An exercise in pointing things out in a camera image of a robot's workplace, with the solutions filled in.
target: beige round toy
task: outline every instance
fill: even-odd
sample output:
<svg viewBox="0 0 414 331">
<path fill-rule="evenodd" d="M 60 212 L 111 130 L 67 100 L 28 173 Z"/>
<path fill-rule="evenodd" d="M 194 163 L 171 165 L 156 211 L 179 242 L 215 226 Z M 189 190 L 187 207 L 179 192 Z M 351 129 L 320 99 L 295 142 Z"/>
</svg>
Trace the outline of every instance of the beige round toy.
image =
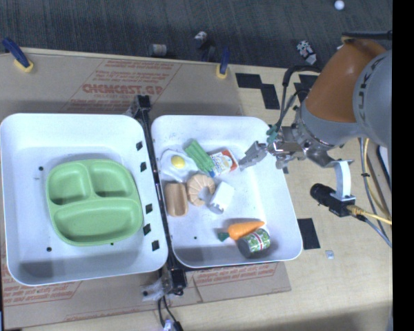
<svg viewBox="0 0 414 331">
<path fill-rule="evenodd" d="M 215 193 L 215 182 L 212 178 L 204 174 L 195 174 L 187 180 L 187 200 L 195 206 L 202 206 L 206 202 L 201 200 L 198 195 L 203 188 L 208 188 L 211 194 Z"/>
</svg>

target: cardboard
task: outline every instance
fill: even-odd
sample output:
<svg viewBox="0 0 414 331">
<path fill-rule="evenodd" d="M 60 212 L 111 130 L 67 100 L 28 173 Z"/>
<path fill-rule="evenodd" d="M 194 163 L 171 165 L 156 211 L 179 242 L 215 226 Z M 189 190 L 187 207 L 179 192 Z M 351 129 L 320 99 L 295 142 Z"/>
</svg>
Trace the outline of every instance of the cardboard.
<svg viewBox="0 0 414 331">
<path fill-rule="evenodd" d="M 216 64 L 22 48 L 34 63 L 30 73 L 0 54 L 0 123 L 17 112 L 120 114 L 137 94 L 150 96 L 151 120 L 163 114 L 242 115 L 239 87 Z M 142 288 L 157 272 L 29 287 L 6 266 L 0 190 L 1 274 L 4 328 L 15 329 L 128 314 L 157 307 Z M 188 286 L 174 306 L 291 290 L 285 265 L 263 263 L 187 272 Z"/>
</svg>

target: table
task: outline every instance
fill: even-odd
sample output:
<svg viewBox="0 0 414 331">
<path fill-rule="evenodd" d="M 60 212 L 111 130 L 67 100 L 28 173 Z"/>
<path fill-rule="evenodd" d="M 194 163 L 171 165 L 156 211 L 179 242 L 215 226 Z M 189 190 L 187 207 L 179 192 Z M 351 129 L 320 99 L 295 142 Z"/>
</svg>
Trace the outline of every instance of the table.
<svg viewBox="0 0 414 331">
<path fill-rule="evenodd" d="M 84 68 L 88 58 L 101 58 L 97 54 L 40 51 L 29 48 L 23 49 L 29 56 L 38 54 L 56 55 L 52 57 L 57 67 L 62 67 L 69 77 L 74 77 L 76 68 L 67 69 L 67 64 L 62 64 L 67 57 L 74 57 L 78 66 Z M 135 57 L 110 56 L 111 60 L 118 63 L 124 61 L 135 63 L 160 63 L 167 69 L 164 76 L 165 92 L 155 86 L 146 88 L 143 78 L 143 90 L 154 92 L 152 102 L 160 99 L 155 107 L 152 107 L 152 117 L 157 113 L 169 112 L 175 109 L 175 104 L 181 106 L 180 112 L 190 114 L 193 112 L 205 113 L 218 112 L 219 114 L 244 114 L 263 119 L 266 123 L 274 123 L 279 117 L 278 110 L 268 110 L 264 105 L 261 90 L 257 88 L 239 88 L 235 82 L 235 75 L 239 73 L 259 75 L 263 84 L 274 85 L 278 95 L 282 94 L 282 76 L 285 69 L 262 68 L 256 66 L 229 65 L 228 77 L 225 81 L 215 79 L 216 65 L 209 63 L 197 63 L 189 61 L 170 61 L 165 59 L 148 59 Z M 88 79 L 104 79 L 103 74 L 88 74 Z M 31 92 L 39 94 L 49 84 L 50 92 L 45 94 L 45 99 L 29 96 L 28 99 L 20 98 L 12 102 L 15 94 L 7 94 L 0 91 L 0 120 L 6 113 L 17 111 L 36 112 L 44 110 L 54 112 L 65 107 L 69 111 L 83 110 L 86 93 L 76 89 L 75 93 L 68 90 L 71 96 L 67 96 L 67 102 L 59 102 L 56 94 L 65 92 L 65 85 L 58 82 L 61 75 L 53 73 L 51 79 L 45 80 L 45 85 L 37 85 L 34 89 L 25 86 L 25 75 L 17 74 L 14 82 L 19 84 L 22 93 Z M 287 94 L 294 93 L 293 84 L 298 82 L 294 74 Z M 234 93 L 230 99 L 221 94 L 229 87 Z M 205 102 L 202 107 L 197 106 L 197 101 Z M 94 101 L 95 112 L 101 111 L 109 103 L 97 103 Z M 125 103 L 111 104 L 111 107 L 119 107 L 121 110 Z M 292 114 L 287 114 L 285 124 L 291 122 Z M 372 149 L 368 152 L 370 161 L 375 164 L 375 178 L 380 183 L 381 195 L 391 206 L 391 195 L 384 186 L 383 175 L 377 167 L 377 161 Z M 354 159 L 351 164 L 352 194 L 357 197 L 356 204 L 367 211 L 371 211 L 364 190 L 362 169 L 360 166 L 359 143 L 357 139 L 349 141 L 343 148 L 336 149 L 332 157 Z M 335 188 L 335 173 L 331 169 L 322 169 L 310 161 L 292 161 L 289 163 L 289 174 L 286 175 L 291 198 L 298 219 L 313 220 L 319 249 L 304 250 L 299 257 L 292 261 L 285 261 L 291 290 L 288 292 L 265 293 L 246 298 L 234 298 L 210 303 L 190 301 L 187 305 L 172 305 L 172 313 L 181 322 L 185 330 L 385 330 L 393 300 L 393 269 L 392 250 L 366 224 L 351 217 L 339 218 L 328 211 L 324 206 L 318 206 L 317 202 L 309 195 L 309 190 L 314 183 L 323 183 Z M 331 251 L 334 258 L 329 259 L 326 252 Z M 254 289 L 263 285 L 254 285 Z M 92 284 L 94 298 L 102 301 L 105 298 L 104 290 L 99 290 L 97 282 Z M 39 311 L 43 314 L 43 303 L 39 304 Z M 7 314 L 4 314 L 5 325 Z M 75 319 L 67 323 L 53 323 L 50 325 L 35 325 L 25 327 L 24 330 L 161 330 L 159 317 L 156 310 L 143 311 L 141 308 L 123 310 L 117 314 L 112 313 L 106 317 L 97 319 Z"/>
</svg>

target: gray carpet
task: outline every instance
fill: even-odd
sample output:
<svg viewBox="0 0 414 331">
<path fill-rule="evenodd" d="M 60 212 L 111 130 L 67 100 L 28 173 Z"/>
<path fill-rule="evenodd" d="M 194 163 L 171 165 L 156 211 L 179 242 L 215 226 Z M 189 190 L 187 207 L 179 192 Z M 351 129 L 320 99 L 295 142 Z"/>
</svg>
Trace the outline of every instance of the gray carpet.
<svg viewBox="0 0 414 331">
<path fill-rule="evenodd" d="M 201 60 L 201 30 L 235 64 L 288 68 L 304 61 L 295 46 L 308 40 L 323 67 L 342 32 L 393 29 L 393 0 L 0 0 L 1 41 L 20 46 L 148 56 L 166 44 L 178 59 Z M 391 42 L 381 42 L 391 48 Z"/>
</svg>

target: egg yolk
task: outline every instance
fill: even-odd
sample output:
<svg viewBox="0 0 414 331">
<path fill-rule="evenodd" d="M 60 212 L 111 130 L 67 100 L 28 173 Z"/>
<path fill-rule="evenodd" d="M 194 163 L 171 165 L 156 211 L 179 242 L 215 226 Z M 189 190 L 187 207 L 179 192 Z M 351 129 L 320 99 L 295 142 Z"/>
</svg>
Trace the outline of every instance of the egg yolk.
<svg viewBox="0 0 414 331">
<path fill-rule="evenodd" d="M 170 161 L 172 163 L 172 166 L 178 169 L 182 169 L 186 166 L 186 161 L 184 161 L 184 158 L 181 156 L 172 156 L 172 159 Z"/>
</svg>

